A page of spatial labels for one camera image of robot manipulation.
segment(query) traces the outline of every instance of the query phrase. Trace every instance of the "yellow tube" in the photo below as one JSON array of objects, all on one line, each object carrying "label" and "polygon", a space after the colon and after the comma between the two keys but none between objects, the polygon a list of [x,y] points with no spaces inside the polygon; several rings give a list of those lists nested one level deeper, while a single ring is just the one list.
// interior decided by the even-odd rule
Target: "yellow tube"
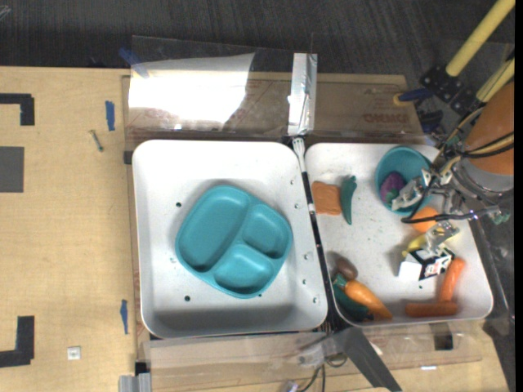
[{"label": "yellow tube", "polygon": [[474,29],[471,36],[459,49],[458,53],[448,63],[445,71],[451,77],[457,77],[463,71],[472,57],[505,19],[510,10],[516,5],[516,0],[498,0]]},{"label": "yellow tube", "polygon": [[515,68],[516,58],[505,61],[503,65],[490,76],[487,82],[481,86],[481,89],[477,91],[476,98],[482,102],[489,101],[490,98],[512,78]]}]

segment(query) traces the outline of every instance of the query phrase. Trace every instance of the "wooden surface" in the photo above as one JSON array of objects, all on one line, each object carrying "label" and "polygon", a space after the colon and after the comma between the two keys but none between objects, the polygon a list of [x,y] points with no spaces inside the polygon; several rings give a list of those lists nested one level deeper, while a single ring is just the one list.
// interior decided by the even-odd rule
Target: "wooden surface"
[{"label": "wooden surface", "polygon": [[[0,92],[31,93],[36,125],[0,105],[0,145],[25,147],[25,191],[0,194],[0,350],[12,350],[16,317],[35,317],[35,358],[0,368],[0,391],[117,390],[136,356],[122,76],[128,70],[0,67]],[[105,101],[116,108],[109,132]],[[94,129],[100,153],[88,131]],[[121,300],[127,300],[129,335]],[[482,359],[436,370],[394,370],[404,390],[507,390],[494,346],[477,331]],[[82,359],[67,360],[80,345]],[[281,383],[216,389],[277,391]],[[362,390],[361,375],[329,376],[327,390]]]}]

